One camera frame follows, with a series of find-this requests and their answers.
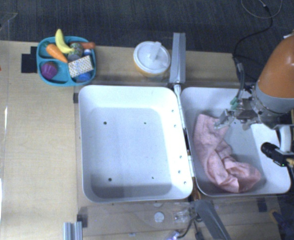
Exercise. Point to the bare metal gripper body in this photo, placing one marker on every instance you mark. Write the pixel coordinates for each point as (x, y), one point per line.
(247, 111)

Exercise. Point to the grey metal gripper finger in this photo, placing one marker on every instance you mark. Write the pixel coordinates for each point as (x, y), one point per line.
(220, 126)
(227, 115)

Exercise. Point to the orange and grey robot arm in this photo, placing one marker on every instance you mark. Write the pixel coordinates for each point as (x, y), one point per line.
(279, 74)

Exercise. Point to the pink cloth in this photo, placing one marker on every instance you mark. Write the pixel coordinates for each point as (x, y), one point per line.
(212, 149)

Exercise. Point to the white plastic tray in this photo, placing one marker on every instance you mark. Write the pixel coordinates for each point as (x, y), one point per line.
(247, 144)
(134, 144)

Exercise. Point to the yellow cup with white lid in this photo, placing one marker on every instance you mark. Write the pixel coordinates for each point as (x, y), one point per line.
(151, 59)

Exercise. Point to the pale wood board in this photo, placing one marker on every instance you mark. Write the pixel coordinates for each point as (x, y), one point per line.
(111, 221)

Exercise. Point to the blue bottle cap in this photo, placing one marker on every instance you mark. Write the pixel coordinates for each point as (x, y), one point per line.
(83, 77)

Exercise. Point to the patterned white packet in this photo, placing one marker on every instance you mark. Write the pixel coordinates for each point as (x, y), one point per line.
(80, 66)

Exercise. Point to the orange sausage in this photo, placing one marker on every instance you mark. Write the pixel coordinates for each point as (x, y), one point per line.
(88, 45)

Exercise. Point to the small grey can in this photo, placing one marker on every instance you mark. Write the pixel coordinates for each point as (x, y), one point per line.
(75, 51)

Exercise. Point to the blue divided plate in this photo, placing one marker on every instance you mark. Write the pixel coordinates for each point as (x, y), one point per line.
(61, 79)

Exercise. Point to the orange carrot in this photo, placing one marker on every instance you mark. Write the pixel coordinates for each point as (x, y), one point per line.
(56, 52)

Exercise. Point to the purple grapes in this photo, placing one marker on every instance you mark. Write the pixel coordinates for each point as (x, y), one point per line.
(49, 70)

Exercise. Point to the yellow banana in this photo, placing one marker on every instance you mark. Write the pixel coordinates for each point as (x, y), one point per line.
(60, 42)

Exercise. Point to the black cylinder on white bracket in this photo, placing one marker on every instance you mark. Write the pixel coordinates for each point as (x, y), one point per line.
(272, 151)

